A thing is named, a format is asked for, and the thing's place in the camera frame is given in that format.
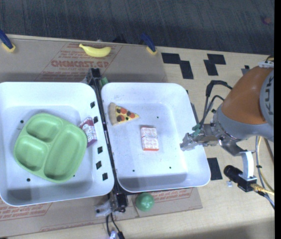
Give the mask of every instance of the small box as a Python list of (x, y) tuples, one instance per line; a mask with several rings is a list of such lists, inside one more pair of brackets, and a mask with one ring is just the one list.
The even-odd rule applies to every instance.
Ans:
[(142, 126), (140, 128), (141, 142), (143, 150), (158, 151), (157, 130), (155, 127)]
[(87, 147), (91, 146), (94, 142), (97, 141), (96, 131), (91, 117), (87, 117), (83, 120), (79, 127), (85, 132), (87, 136)]

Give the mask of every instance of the pizza slice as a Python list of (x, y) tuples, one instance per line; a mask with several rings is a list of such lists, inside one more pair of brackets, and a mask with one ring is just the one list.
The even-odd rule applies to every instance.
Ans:
[(138, 114), (133, 113), (114, 103), (110, 103), (109, 105), (109, 116), (112, 125), (122, 124), (139, 118)]

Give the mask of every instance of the divided green plate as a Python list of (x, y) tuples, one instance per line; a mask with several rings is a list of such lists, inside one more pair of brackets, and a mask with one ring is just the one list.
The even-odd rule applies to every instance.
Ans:
[(59, 183), (73, 177), (86, 147), (87, 137), (78, 126), (60, 117), (40, 113), (24, 125), (13, 155), (25, 170)]

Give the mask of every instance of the banana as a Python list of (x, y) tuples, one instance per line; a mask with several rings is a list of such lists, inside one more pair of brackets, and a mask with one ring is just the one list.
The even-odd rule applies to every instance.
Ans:
[(84, 49), (85, 53), (91, 57), (105, 57), (111, 52), (111, 47), (94, 48), (90, 46), (84, 46), (82, 43), (79, 45), (80, 48)]

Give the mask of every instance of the green ball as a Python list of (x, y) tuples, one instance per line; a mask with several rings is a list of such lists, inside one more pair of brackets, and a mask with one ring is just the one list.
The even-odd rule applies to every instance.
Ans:
[(154, 206), (154, 197), (149, 193), (141, 193), (136, 198), (136, 207), (143, 212), (149, 211)]

